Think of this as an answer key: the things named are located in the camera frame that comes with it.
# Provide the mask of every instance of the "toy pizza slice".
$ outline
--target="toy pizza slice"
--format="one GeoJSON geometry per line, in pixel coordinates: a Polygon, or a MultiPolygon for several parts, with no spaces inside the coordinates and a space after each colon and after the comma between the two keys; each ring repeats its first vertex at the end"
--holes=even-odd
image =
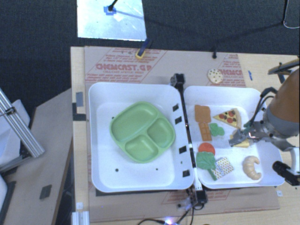
{"type": "Polygon", "coordinates": [[[240,112],[236,108],[220,113],[213,118],[235,128],[240,128],[241,126],[240,112]]]}

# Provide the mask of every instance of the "tomato slice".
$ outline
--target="tomato slice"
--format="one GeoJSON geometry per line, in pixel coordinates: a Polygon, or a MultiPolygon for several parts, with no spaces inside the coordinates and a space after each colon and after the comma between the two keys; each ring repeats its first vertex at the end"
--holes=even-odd
{"type": "Polygon", "coordinates": [[[199,152],[211,152],[213,155],[216,154],[215,148],[209,142],[203,142],[198,147],[199,152]]]}

